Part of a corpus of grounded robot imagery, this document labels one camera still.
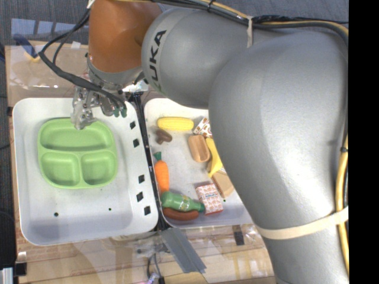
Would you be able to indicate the brown cardboard board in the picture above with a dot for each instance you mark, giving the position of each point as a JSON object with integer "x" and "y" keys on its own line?
{"x": 89, "y": 265}

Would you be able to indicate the green divided plate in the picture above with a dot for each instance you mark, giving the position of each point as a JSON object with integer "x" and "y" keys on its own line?
{"x": 77, "y": 155}

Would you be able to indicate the orange and white carton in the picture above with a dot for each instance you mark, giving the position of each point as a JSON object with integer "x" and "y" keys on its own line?
{"x": 202, "y": 127}
{"x": 209, "y": 199}

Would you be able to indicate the tan hot dog bun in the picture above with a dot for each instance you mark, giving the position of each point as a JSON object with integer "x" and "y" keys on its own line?
{"x": 199, "y": 148}

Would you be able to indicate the green bottle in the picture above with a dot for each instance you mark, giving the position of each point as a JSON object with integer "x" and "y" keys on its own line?
{"x": 177, "y": 201}

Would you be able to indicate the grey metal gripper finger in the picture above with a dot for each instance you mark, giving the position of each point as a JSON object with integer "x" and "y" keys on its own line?
{"x": 77, "y": 117}
{"x": 90, "y": 117}

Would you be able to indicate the orange carrot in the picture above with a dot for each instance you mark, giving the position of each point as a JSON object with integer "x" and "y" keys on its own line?
{"x": 161, "y": 173}

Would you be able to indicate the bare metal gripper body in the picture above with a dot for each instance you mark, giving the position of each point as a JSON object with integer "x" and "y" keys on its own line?
{"x": 104, "y": 91}

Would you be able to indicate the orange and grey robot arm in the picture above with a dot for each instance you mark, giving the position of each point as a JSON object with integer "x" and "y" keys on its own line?
{"x": 266, "y": 114}

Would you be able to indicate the white plastic tray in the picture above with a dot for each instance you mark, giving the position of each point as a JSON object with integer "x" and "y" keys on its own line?
{"x": 89, "y": 211}
{"x": 183, "y": 173}

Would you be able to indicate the red sausage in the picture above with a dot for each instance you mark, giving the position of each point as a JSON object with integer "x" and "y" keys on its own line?
{"x": 180, "y": 215}

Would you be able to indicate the brown toy mushroom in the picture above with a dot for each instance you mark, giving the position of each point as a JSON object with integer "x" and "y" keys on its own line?
{"x": 162, "y": 136}

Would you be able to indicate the yellow banana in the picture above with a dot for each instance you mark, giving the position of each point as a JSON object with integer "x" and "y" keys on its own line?
{"x": 214, "y": 161}

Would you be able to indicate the yellow corn cob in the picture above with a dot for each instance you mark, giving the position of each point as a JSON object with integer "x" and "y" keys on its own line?
{"x": 175, "y": 124}

